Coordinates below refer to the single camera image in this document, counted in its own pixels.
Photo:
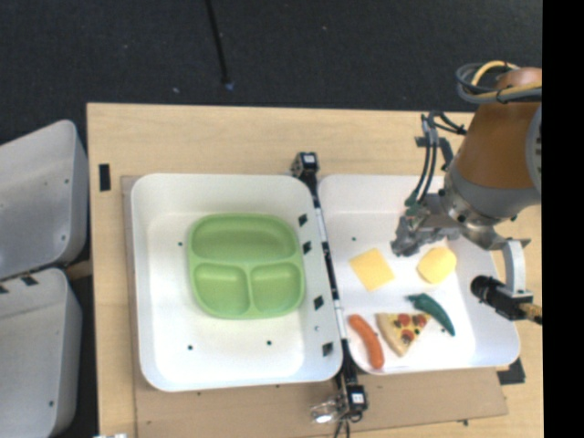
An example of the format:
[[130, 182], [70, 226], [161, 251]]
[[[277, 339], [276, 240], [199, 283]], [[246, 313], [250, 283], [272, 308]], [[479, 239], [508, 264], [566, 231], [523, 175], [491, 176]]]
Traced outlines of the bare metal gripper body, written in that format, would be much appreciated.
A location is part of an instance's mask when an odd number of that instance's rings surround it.
[[406, 207], [397, 228], [410, 229], [412, 246], [415, 234], [420, 232], [439, 232], [442, 240], [464, 237], [485, 250], [500, 246], [504, 238], [494, 229], [496, 221], [484, 219], [464, 206], [459, 211], [454, 204], [455, 202], [448, 201], [445, 197], [425, 197], [420, 203]]

